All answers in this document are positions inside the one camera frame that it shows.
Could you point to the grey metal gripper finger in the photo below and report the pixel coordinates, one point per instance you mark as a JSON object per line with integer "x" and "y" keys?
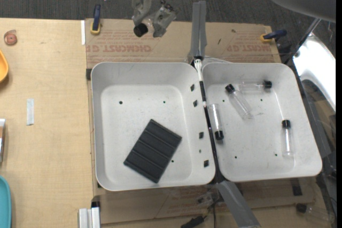
{"x": 141, "y": 5}
{"x": 163, "y": 20}

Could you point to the clear bottle with black cap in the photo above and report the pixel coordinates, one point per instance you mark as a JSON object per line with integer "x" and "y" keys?
{"x": 240, "y": 104}
{"x": 307, "y": 210}
{"x": 253, "y": 86}
{"x": 140, "y": 30}
{"x": 215, "y": 120}
{"x": 287, "y": 138}

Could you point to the brown cardboard board, red print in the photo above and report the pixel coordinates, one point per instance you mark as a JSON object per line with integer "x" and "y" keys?
{"x": 240, "y": 37}

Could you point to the white plastic tray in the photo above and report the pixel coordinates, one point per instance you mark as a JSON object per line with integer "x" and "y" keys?
{"x": 139, "y": 98}
{"x": 253, "y": 141}

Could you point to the thin black and white rod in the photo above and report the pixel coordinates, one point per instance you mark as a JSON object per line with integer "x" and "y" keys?
{"x": 203, "y": 93}

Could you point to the black ribbed rectangular pad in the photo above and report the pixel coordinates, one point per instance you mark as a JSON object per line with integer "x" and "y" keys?
{"x": 153, "y": 150}

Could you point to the pink tape roll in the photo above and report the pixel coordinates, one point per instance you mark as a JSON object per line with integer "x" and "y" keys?
{"x": 10, "y": 37}

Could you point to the orange plate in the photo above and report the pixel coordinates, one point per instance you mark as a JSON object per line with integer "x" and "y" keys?
{"x": 2, "y": 66}

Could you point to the brown and white box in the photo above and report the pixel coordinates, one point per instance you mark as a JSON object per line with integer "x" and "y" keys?
{"x": 2, "y": 141}

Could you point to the teal plate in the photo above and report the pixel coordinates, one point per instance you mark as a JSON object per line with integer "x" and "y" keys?
{"x": 4, "y": 203}

